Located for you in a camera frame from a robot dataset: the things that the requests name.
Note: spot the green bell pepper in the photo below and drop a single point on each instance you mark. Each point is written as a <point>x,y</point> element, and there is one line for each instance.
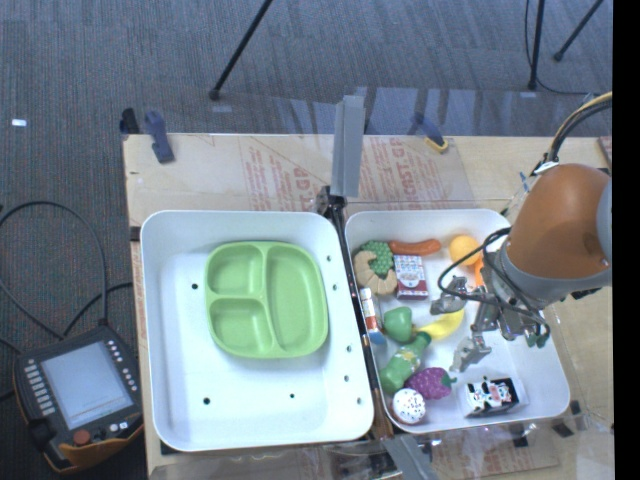
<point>397,324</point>

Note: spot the yellow banana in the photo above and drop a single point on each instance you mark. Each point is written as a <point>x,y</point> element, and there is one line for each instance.
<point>445,325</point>

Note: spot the orange carrot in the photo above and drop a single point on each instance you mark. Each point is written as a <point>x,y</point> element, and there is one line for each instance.
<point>479,270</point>

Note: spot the green grapes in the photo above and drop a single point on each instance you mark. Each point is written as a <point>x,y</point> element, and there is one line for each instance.
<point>377,257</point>

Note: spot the orange sausage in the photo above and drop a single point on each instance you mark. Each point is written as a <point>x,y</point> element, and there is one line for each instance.
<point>415,247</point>

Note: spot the purple grapes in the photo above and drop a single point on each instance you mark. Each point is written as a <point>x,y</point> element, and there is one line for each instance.
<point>430,383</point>

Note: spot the yellow-orange round fruit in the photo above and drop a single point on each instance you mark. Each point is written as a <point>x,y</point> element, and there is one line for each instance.
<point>462,249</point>

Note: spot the red and white carton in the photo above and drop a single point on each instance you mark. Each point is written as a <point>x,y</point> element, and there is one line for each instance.
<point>411,278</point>

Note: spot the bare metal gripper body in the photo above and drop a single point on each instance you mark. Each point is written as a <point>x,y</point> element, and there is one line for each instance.
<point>510,318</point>

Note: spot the black tripod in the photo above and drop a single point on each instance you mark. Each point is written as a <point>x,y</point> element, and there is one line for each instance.
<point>537,28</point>
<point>245,40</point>

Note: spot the thin black and white rod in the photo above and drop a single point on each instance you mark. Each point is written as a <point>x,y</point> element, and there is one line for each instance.
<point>361,313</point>

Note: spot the white plastic tray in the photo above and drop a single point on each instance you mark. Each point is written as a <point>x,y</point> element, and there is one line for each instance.
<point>525,383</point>
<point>260,408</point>

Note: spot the brown cardboard board, red print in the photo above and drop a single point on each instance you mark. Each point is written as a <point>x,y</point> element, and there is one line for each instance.
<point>210,173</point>

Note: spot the green divided plate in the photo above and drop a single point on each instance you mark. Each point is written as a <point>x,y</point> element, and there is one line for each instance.
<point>295,298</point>

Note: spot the green plastic bottle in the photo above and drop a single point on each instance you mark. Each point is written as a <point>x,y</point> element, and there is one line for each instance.
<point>402,363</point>

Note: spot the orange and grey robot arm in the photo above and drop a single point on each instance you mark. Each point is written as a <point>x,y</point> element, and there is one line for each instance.
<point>560,218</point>

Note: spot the black and white cow carton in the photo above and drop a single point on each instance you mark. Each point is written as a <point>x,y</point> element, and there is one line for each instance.
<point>492,397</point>

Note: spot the white bottle with orange label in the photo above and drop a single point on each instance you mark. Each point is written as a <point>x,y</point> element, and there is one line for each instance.
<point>371,315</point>

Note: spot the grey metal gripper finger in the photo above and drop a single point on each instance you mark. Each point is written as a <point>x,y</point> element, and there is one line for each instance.
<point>470,350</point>
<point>449,302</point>

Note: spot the white doughnut with sprinkles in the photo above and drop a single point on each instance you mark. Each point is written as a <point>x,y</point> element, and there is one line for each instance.
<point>409,406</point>

